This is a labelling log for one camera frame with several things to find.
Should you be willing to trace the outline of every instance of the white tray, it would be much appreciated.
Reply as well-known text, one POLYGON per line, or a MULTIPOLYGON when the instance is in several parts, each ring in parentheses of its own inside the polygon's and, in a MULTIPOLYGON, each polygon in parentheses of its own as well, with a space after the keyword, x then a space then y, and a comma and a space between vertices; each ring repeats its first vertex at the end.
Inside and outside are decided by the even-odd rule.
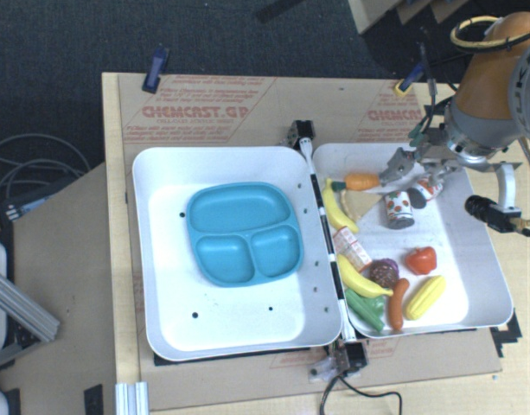
MULTIPOLYGON (((403 144, 325 144, 313 160, 319 182, 326 177, 342 180, 349 172, 380 173, 394 151, 403 144)), ((387 194, 408 188, 424 170, 416 164, 405 178, 369 192, 387 194)), ((357 239, 373 259, 390 258, 399 265, 401 277, 408 278, 410 297, 424 276, 405 267, 405 255, 418 246, 433 246, 437 269, 430 275, 444 275, 447 288, 434 305, 416 321, 405 320, 402 332, 394 333, 386 324, 379 333, 363 323, 353 311, 354 327, 371 338, 423 334, 446 330, 502 325, 513 314, 513 303, 485 224, 464 210, 473 194, 464 170, 450 175, 442 194, 424 209, 413 211, 415 224, 406 229, 387 227, 386 207, 380 200, 359 222, 357 239)))
POLYGON ((149 343, 170 361, 322 346, 341 331, 326 243, 303 157, 281 146, 153 148, 133 164, 149 343), (200 272, 185 218, 201 189, 269 182, 295 209, 303 263, 287 278, 220 287, 200 272))

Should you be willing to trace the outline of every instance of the yellow banana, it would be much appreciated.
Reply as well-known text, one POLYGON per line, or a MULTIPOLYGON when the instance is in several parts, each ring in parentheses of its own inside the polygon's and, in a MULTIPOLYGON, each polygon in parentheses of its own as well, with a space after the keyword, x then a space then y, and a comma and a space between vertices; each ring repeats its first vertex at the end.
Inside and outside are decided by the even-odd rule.
POLYGON ((355 222, 347 217, 338 206, 330 178, 326 179, 326 188, 322 190, 322 200, 324 201, 324 208, 326 209, 326 216, 330 225, 335 227, 336 230, 347 226, 352 233, 359 232, 355 222))
POLYGON ((445 291, 447 282, 441 275, 429 277, 405 307, 407 320, 418 320, 445 291))
POLYGON ((342 276, 342 282, 352 291, 358 293, 361 297, 376 298, 380 295, 393 295, 393 290, 384 289, 374 281, 369 280, 358 272, 351 262, 343 255, 337 255, 337 266, 342 276))

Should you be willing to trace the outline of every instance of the blue divided plate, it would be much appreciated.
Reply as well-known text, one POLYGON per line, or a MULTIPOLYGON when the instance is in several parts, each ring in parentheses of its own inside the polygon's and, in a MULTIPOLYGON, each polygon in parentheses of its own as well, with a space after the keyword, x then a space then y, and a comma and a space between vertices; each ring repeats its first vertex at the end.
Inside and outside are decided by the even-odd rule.
POLYGON ((285 194, 269 183, 200 190, 186 212, 197 264, 217 285, 262 284, 287 277, 301 265, 297 217, 285 194))

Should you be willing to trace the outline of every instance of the toy tomato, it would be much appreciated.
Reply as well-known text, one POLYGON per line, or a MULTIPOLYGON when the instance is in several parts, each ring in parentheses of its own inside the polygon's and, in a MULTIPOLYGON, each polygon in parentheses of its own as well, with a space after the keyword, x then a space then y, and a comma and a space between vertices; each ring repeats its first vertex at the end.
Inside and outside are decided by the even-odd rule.
POLYGON ((437 267, 436 250, 431 247, 417 247, 405 257, 405 264, 416 275, 427 275, 437 267))

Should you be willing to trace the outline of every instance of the metal bar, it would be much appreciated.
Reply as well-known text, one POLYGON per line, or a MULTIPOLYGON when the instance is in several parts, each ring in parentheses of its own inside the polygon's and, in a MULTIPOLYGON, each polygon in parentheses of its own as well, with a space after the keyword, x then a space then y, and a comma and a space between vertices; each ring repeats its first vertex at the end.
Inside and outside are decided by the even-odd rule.
POLYGON ((318 213, 320 214, 320 218, 322 222, 322 231, 324 233, 324 239, 328 247, 330 269, 332 270, 332 277, 334 279, 335 288, 337 292, 338 306, 340 308, 340 314, 342 316, 342 339, 345 342, 354 342, 356 341, 357 336, 354 331, 354 327, 351 324, 351 321, 349 319, 348 307, 345 301, 345 294, 343 293, 342 279, 340 278, 340 274, 338 271, 337 258, 335 256, 334 245, 332 243, 332 238, 330 236, 328 219, 326 217, 326 209, 324 208, 324 204, 322 202, 321 191, 318 188, 318 180, 316 179, 316 169, 315 169, 315 165, 312 160, 312 154, 313 154, 312 142, 307 137, 300 138, 299 148, 301 150, 301 153, 305 157, 307 166, 309 168, 310 178, 311 178, 311 181, 313 182, 313 186, 315 187, 316 206, 318 208, 318 213))
POLYGON ((40 341, 55 339, 59 321, 1 274, 0 308, 40 341))
POLYGON ((23 348, 20 344, 14 343, 0 350, 0 367, 15 359, 28 348, 23 348))
POLYGON ((115 386, 116 415, 149 415, 149 391, 145 381, 135 385, 118 383, 115 386))

